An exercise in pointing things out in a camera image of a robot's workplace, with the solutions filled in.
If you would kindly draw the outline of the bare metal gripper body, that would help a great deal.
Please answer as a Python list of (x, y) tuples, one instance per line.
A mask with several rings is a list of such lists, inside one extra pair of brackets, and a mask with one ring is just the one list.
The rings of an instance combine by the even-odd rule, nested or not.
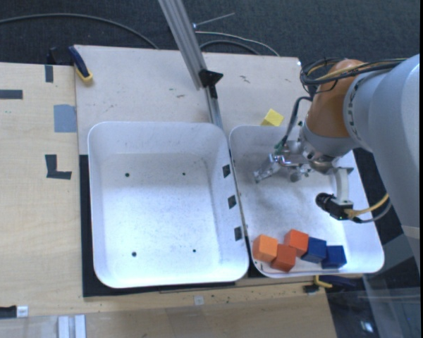
[(339, 157), (326, 155), (302, 140), (281, 140), (274, 147), (274, 173), (283, 171), (291, 182), (308, 177), (313, 172), (328, 175)]

